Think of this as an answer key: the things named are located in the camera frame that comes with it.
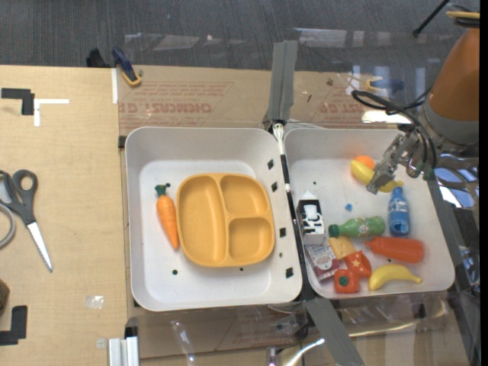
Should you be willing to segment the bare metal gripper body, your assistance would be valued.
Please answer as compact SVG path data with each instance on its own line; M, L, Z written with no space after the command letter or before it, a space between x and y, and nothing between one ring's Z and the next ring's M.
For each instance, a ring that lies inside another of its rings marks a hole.
M399 132L383 154L382 164L388 168L398 165L415 165L423 160L424 141L417 130Z

